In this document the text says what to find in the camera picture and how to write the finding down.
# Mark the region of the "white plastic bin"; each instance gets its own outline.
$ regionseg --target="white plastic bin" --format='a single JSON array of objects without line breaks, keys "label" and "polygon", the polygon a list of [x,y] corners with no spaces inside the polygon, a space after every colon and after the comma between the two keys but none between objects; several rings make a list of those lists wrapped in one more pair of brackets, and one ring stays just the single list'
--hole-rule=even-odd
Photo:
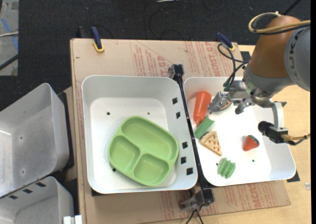
[{"label": "white plastic bin", "polygon": [[42,84],[0,112],[0,197],[65,167],[63,102]]},{"label": "white plastic bin", "polygon": [[[207,91],[214,98],[217,92],[223,92],[223,83],[226,79],[226,77],[196,77],[185,80],[184,92],[194,131],[197,127],[193,120],[197,92]],[[196,139],[206,180],[215,186],[226,186],[292,178],[296,166],[289,145],[276,144],[258,130],[259,122],[274,122],[272,109],[261,108],[258,105],[249,106],[238,115],[235,114],[235,109],[236,106],[231,105],[223,111],[208,114],[208,117],[215,121],[209,131],[217,132],[223,153],[221,157],[202,146]],[[260,145],[245,152],[242,147],[249,134],[255,136]],[[225,157],[236,163],[236,169],[228,179],[217,174],[219,161]]]},{"label": "white plastic bin", "polygon": [[71,194],[53,177],[0,198],[0,224],[62,224],[73,215]]},{"label": "white plastic bin", "polygon": [[[198,179],[190,132],[178,84],[167,77],[90,76],[82,83],[88,181],[102,194],[185,190]],[[142,116],[173,134],[179,155],[167,179],[141,185],[113,171],[108,146],[121,123]]]}]

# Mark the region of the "table surface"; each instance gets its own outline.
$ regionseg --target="table surface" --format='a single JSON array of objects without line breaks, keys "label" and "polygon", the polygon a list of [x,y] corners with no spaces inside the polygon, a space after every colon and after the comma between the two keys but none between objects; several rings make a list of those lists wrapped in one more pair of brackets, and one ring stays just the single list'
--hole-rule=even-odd
[{"label": "table surface", "polygon": [[[239,45],[242,51],[253,52],[254,46]],[[72,63],[73,85],[76,82],[74,74],[74,64]],[[74,123],[75,127],[79,127],[79,122],[76,117],[76,88],[73,86],[74,97]],[[284,106],[284,125],[288,128],[289,135],[302,136],[310,133],[310,92],[305,91],[298,86],[286,87],[283,91],[274,96],[274,101],[286,101]],[[79,133],[76,130],[74,137],[78,138]],[[303,141],[297,146],[290,146],[293,159],[296,163],[296,168],[300,181],[287,182],[284,181],[291,204],[284,207],[267,208],[260,210],[236,212],[229,214],[218,214],[211,216],[203,216],[202,220],[212,224],[266,224],[272,222],[274,224],[297,224],[297,223],[312,223],[311,209],[311,190],[308,185],[311,184],[311,143],[310,139]],[[84,211],[84,190],[82,179],[82,162],[80,153],[77,151],[77,168],[79,182],[79,202],[81,202],[80,211]],[[154,222],[154,224],[184,224],[187,219],[172,220],[164,222]],[[190,223],[200,223],[195,216]]]}]

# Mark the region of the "bin hole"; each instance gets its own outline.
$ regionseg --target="bin hole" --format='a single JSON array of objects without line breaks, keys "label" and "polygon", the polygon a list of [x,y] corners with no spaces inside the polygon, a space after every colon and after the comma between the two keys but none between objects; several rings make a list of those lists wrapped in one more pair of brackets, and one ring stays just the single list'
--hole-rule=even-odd
[{"label": "bin hole", "polygon": [[9,198],[11,198],[11,199],[17,199],[18,197],[17,197],[17,196],[14,196],[14,195],[11,195],[11,196],[9,196]]},{"label": "bin hole", "polygon": [[186,157],[181,157],[181,164],[184,164],[187,162],[187,158]]},{"label": "bin hole", "polygon": [[25,189],[25,190],[23,190],[25,193],[27,193],[27,194],[30,194],[30,193],[32,193],[33,191],[32,190],[29,190],[29,189]]},{"label": "bin hole", "polygon": [[185,148],[187,148],[187,147],[188,147],[188,143],[187,143],[187,142],[183,142],[183,143],[182,143],[182,148],[185,149]]},{"label": "bin hole", "polygon": [[187,176],[193,174],[193,168],[187,169]]},{"label": "bin hole", "polygon": [[41,182],[37,182],[36,185],[39,186],[39,187],[46,187],[46,184],[43,184]]}]

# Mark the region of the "toy pizza slice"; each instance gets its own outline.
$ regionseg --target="toy pizza slice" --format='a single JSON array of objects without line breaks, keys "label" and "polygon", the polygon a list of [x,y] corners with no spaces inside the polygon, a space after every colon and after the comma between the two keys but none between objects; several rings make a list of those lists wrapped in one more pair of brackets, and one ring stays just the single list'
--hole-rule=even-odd
[{"label": "toy pizza slice", "polygon": [[200,140],[200,143],[218,156],[222,156],[222,149],[219,144],[216,131],[209,132],[203,136],[203,138]]}]

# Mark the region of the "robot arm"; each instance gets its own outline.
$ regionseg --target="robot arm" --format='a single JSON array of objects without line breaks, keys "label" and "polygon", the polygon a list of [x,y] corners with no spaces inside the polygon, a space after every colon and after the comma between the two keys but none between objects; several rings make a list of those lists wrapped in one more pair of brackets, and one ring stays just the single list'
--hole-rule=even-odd
[{"label": "robot arm", "polygon": [[286,102],[272,102],[271,98],[294,84],[310,91],[311,27],[310,20],[301,22],[291,16],[268,14],[277,17],[264,30],[255,30],[253,26],[264,14],[249,23],[249,29],[261,36],[244,68],[242,81],[233,81],[228,93],[217,93],[208,111],[219,110],[229,101],[237,106],[236,114],[251,105],[272,108],[274,124],[261,122],[258,129],[275,143],[282,143],[289,141],[285,136],[287,129],[282,109]]}]

